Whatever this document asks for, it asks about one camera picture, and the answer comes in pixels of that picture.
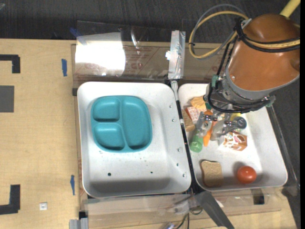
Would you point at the red tomato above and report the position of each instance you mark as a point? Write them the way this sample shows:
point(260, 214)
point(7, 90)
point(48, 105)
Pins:
point(246, 174)

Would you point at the white plastic tray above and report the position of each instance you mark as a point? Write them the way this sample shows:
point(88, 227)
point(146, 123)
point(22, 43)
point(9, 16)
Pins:
point(143, 170)
point(262, 156)

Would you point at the yellow toy food piece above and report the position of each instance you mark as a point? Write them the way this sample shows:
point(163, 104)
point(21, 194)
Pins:
point(236, 116)

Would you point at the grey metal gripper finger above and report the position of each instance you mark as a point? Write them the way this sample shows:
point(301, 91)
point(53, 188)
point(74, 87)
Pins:
point(204, 124)
point(225, 128)

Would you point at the orange carrot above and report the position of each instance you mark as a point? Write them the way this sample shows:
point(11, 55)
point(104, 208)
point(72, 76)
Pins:
point(206, 139)

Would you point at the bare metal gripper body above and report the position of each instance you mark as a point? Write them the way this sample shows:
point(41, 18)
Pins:
point(220, 99)

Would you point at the tan biscuit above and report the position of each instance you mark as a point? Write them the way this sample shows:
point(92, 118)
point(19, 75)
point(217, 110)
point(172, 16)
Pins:
point(188, 123)

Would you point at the red and white carton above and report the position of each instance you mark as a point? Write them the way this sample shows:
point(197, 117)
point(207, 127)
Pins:
point(192, 113)

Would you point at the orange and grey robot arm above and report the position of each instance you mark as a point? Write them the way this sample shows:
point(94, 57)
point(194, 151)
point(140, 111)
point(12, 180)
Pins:
point(259, 61)

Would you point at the brown and white carton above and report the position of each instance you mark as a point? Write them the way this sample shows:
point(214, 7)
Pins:
point(236, 142)

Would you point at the thin black and white rod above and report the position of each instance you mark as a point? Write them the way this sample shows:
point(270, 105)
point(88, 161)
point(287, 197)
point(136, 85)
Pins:
point(179, 108)

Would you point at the yellow pizza slice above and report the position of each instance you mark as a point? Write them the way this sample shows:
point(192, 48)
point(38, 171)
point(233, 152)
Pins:
point(197, 102)

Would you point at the small white square block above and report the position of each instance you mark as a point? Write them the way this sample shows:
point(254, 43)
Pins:
point(43, 206)

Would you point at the blue divided plate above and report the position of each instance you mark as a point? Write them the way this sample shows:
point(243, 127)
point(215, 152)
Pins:
point(133, 120)

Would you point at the brown bread slice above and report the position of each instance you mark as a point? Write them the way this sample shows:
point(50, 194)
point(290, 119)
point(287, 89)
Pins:
point(212, 174)

